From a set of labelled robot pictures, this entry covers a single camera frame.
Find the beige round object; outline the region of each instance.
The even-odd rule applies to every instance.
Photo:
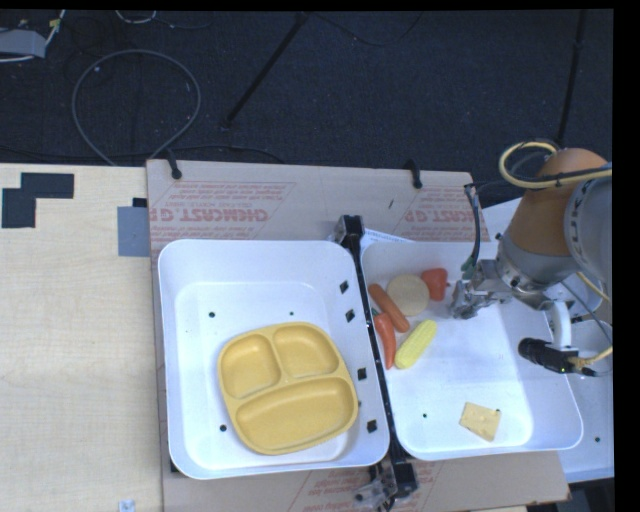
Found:
[[[414,274],[400,274],[387,285],[387,295],[405,316],[416,316],[429,305],[429,287]]]

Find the dark background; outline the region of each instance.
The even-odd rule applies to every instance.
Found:
[[[0,9],[0,27],[27,20],[46,37],[59,13]],[[44,59],[8,57],[5,163],[142,166],[168,147],[179,160],[401,169],[411,159],[480,181],[533,138],[612,160],[613,9],[67,10]],[[521,193],[486,187],[480,201]]]

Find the yellow plate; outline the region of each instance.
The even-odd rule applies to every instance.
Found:
[[[236,336],[218,357],[218,380],[242,441],[267,455],[317,445],[351,427],[358,398],[329,335],[306,322]]]

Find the red object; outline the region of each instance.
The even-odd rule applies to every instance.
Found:
[[[389,297],[382,286],[378,283],[374,283],[369,285],[368,291],[371,298],[376,301],[378,306],[380,306],[380,309],[389,315],[396,331],[407,332],[411,328],[411,324],[409,323],[409,320],[407,320],[407,317],[402,314],[400,308],[395,302],[393,302],[393,299]]]
[[[420,274],[420,278],[427,283],[431,299],[444,300],[447,290],[447,277],[447,270],[441,267],[430,268]]]
[[[396,357],[396,331],[393,328],[391,317],[387,313],[378,313],[373,317],[373,325],[382,341],[384,349],[384,367],[388,370],[393,366]]]

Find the brown sausage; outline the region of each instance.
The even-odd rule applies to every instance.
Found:
[[[391,297],[384,291],[384,288],[377,283],[368,287],[369,295],[376,302],[380,309],[391,318],[391,322],[398,332],[407,332],[411,328],[411,324],[407,317],[402,314],[400,308],[396,305]]]

